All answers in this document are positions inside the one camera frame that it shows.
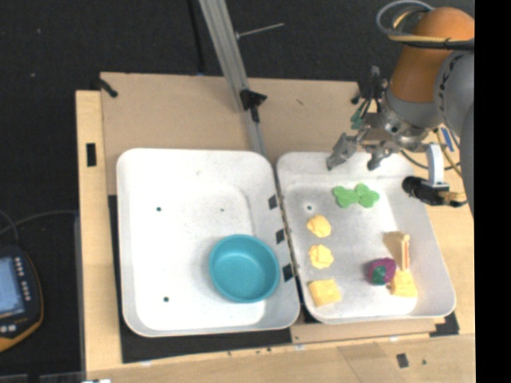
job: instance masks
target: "black bracket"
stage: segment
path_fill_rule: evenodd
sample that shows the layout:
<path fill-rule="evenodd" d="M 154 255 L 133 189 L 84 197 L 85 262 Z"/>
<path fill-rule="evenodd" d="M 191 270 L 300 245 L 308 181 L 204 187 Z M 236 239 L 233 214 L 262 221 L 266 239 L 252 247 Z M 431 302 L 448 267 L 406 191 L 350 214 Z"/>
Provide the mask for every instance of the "black bracket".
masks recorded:
<path fill-rule="evenodd" d="M 262 93 L 255 93 L 250 89 L 243 89 L 240 92 L 241 102 L 243 104 L 243 108 L 245 111 L 250 109 L 250 114 L 252 115 L 252 120 L 254 122 L 259 123 L 259 112 L 257 108 L 267 99 L 266 95 Z"/>

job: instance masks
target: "bowl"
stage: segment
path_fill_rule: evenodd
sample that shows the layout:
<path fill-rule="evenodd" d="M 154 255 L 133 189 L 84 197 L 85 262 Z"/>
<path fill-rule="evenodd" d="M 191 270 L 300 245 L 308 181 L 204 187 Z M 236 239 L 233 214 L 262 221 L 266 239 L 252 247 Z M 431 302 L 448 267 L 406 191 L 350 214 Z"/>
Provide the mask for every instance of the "bowl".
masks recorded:
<path fill-rule="evenodd" d="M 273 250 L 251 235 L 229 235 L 209 255 L 215 288 L 235 302 L 258 302 L 279 285 L 279 261 Z"/>

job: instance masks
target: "handheld device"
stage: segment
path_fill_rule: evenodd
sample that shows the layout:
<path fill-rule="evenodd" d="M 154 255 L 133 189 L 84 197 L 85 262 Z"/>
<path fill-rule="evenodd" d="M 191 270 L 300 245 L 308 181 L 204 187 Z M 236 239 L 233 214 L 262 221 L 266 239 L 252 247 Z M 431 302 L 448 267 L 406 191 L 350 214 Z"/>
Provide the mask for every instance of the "handheld device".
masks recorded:
<path fill-rule="evenodd" d="M 30 258 L 18 246 L 0 246 L 0 352 L 42 323 L 42 291 Z"/>

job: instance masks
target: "black background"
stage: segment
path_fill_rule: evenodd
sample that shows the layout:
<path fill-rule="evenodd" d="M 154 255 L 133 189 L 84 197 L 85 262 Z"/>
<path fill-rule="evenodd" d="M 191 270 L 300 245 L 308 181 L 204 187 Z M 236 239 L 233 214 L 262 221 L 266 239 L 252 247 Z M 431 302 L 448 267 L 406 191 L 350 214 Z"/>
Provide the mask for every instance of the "black background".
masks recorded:
<path fill-rule="evenodd" d="M 374 16 L 394 0 L 226 0 L 234 28 L 285 26 L 240 40 L 249 77 L 356 81 L 389 77 L 400 47 Z M 475 0 L 423 0 L 475 17 Z M 220 67 L 201 16 L 205 73 Z M 196 73 L 186 0 L 0 0 L 0 210 L 14 219 L 78 209 L 73 96 L 100 71 Z M 7 223 L 0 221 L 0 228 Z M 0 376 L 81 368 L 73 217 L 20 227 L 45 294 L 45 322 L 0 353 Z M 11 243 L 12 232 L 0 236 Z"/>

